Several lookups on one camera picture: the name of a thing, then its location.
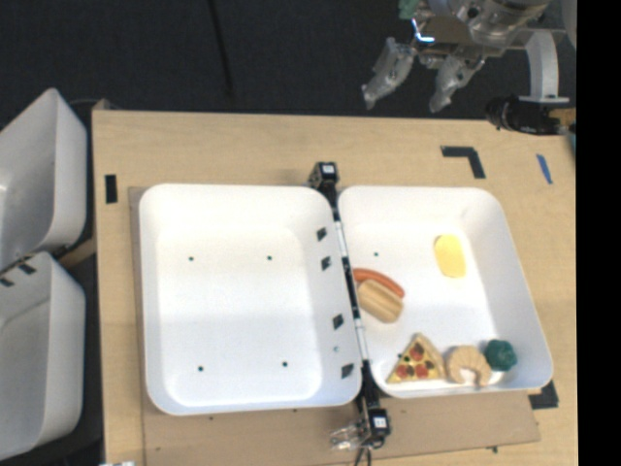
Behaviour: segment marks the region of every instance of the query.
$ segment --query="white plastic bin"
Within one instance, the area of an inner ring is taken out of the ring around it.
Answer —
[[[0,132],[0,460],[82,412],[85,297],[50,252],[86,219],[86,131],[55,89]]]

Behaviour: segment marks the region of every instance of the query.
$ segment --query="blue tape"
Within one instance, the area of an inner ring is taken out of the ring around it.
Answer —
[[[541,166],[541,171],[545,176],[548,184],[552,184],[552,176],[550,175],[550,170],[547,167],[547,162],[545,161],[545,157],[540,153],[537,154],[537,160],[539,161],[539,166]]]

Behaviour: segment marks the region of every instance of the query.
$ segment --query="white tray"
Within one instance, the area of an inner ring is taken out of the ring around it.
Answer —
[[[541,388],[552,377],[552,359],[500,203],[478,188],[353,186],[339,208],[353,268],[378,270],[406,291],[397,322],[363,311],[372,372],[394,397],[426,397]],[[456,235],[466,258],[463,278],[442,274],[434,242]],[[386,383],[398,354],[414,333],[424,334],[446,356],[456,346],[481,350],[507,340],[518,363],[493,372],[488,386],[448,380]]]
[[[139,229],[147,392],[162,411],[335,406],[356,396],[361,357],[322,195],[163,184],[141,198]]]

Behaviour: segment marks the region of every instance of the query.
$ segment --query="container hinge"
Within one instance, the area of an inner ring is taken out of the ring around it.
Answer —
[[[343,256],[343,270],[347,290],[349,293],[349,301],[353,313],[353,320],[356,327],[356,337],[358,339],[358,347],[362,355],[362,388],[356,397],[356,404],[360,412],[360,420],[353,427],[354,435],[362,440],[349,442],[347,438],[341,443],[336,442],[333,438],[333,445],[337,448],[348,448],[349,446],[356,448],[378,449],[383,446],[385,438],[390,435],[391,426],[390,418],[386,410],[382,409],[379,402],[379,389],[373,379],[371,372],[371,363],[369,362],[369,353],[367,350],[367,342],[365,337],[365,328],[360,317],[360,308],[356,294],[356,286],[353,279],[351,264],[347,253],[347,245],[343,233],[343,224],[337,204],[337,183],[339,182],[339,171],[335,162],[317,162],[312,168],[309,176],[308,184],[310,187],[319,191],[330,203],[332,214],[339,235],[339,246]]]

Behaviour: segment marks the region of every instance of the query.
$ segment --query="green toy food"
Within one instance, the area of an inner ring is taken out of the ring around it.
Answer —
[[[517,364],[517,356],[506,340],[492,340],[485,349],[485,358],[495,371],[508,371]]]

